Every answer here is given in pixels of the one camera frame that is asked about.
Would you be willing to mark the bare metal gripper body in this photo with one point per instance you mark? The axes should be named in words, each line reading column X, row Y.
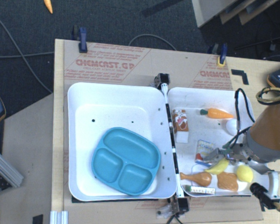
column 238, row 153

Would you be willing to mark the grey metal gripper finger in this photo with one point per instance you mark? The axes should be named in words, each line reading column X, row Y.
column 231, row 160
column 214, row 155

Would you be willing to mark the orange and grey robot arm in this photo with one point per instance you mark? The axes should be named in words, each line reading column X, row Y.
column 269, row 127

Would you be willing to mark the clear packet blue red print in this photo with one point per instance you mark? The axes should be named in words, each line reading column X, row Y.
column 204, row 147

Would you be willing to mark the yellow banana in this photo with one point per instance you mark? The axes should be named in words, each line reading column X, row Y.
column 218, row 167

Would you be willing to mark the yellow lemon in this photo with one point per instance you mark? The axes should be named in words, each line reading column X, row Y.
column 244, row 174

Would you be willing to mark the orange-brown flat biscuit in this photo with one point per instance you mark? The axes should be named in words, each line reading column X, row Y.
column 227, row 181

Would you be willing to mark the brown chicken drumstick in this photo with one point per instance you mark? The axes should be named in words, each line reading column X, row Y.
column 201, row 178

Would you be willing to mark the small green and white box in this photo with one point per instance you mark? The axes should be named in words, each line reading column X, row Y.
column 202, row 190

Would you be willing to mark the orange carrot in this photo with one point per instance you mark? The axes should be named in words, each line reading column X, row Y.
column 217, row 113
column 48, row 4

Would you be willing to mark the brown and white carton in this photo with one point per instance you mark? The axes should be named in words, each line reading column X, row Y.
column 181, row 124

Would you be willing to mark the thin black and white rod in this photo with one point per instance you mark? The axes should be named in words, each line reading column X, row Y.
column 170, row 125

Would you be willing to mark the white plastic tray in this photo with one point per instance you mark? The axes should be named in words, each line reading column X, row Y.
column 198, row 98
column 121, row 100

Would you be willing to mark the blue divided plate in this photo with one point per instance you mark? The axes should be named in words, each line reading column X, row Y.
column 124, row 160

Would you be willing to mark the brown cardboard board red print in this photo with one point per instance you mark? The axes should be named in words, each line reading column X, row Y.
column 124, row 67

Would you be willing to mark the black cylinder on white bracket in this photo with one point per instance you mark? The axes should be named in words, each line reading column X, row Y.
column 260, row 190

